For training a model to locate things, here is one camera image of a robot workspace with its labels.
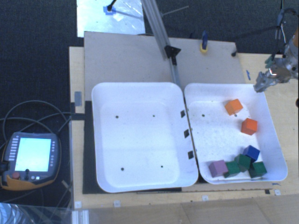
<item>screen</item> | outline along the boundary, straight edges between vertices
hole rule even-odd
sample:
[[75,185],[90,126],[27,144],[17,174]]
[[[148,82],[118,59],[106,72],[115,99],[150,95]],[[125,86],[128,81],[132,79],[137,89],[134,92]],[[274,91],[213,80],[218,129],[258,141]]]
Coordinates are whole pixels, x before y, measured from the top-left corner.
[[21,138],[15,170],[47,172],[50,149],[51,139]]

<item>blue tape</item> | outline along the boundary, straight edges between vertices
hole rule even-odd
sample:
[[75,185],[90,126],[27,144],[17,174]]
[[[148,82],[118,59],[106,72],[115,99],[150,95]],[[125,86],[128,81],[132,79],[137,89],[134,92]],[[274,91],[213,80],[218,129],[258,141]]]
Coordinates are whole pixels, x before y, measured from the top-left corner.
[[109,11],[107,10],[107,6],[103,7],[103,10],[104,10],[104,13],[105,13],[106,15],[113,15],[113,14],[116,14],[115,7],[112,7],[111,12],[109,12]]
[[247,73],[248,80],[251,80],[250,76],[249,76],[249,71],[248,70],[246,70],[246,73]]

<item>orange block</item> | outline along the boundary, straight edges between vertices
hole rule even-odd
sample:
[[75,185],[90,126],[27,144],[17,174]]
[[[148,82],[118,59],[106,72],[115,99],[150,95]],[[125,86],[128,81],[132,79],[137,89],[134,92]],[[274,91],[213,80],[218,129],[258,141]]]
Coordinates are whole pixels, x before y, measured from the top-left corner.
[[232,114],[237,114],[241,109],[243,109],[243,106],[238,99],[234,99],[234,100],[229,101],[225,105],[225,108],[226,108],[228,114],[232,115]]
[[257,121],[254,119],[245,119],[242,123],[241,132],[253,135],[257,131]]

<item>metal bracket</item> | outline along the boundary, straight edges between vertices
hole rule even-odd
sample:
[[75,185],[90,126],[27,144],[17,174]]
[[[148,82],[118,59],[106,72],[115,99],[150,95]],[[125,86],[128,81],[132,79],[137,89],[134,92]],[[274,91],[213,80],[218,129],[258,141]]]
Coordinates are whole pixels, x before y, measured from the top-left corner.
[[177,54],[181,51],[180,48],[175,48],[175,47],[172,47],[170,45],[166,45],[164,47],[165,49],[165,52],[167,54],[167,57],[168,58],[171,58],[171,62],[173,65],[177,65],[177,59],[176,59],[176,56]]

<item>black carpet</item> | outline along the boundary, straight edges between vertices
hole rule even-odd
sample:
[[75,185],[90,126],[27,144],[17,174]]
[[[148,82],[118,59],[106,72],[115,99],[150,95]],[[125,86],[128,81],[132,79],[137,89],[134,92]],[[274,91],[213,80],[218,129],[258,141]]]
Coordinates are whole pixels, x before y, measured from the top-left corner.
[[[276,25],[280,3],[281,0],[157,0],[162,13],[189,6],[163,17],[169,37],[189,38],[192,34],[192,38],[200,38],[205,29],[209,39],[236,42],[238,51],[245,53],[273,52],[271,28]],[[285,7],[298,11],[299,0],[285,0]],[[0,118],[19,102],[32,99],[70,111],[68,48],[83,46],[83,39],[77,38],[76,15],[76,0],[0,0]],[[289,39],[298,19],[286,15],[285,21]],[[147,21],[145,25],[146,32],[151,33]],[[45,109],[40,105],[24,106],[12,115],[38,119],[41,113],[51,112]],[[49,122],[57,130],[62,121]],[[8,123],[7,135],[19,125]],[[62,180],[67,185],[71,183],[67,128],[60,138],[63,161],[55,183],[32,193],[0,190],[0,202],[29,193],[10,202],[67,205],[70,193],[62,198],[66,191]],[[3,142],[0,134],[0,145]]]

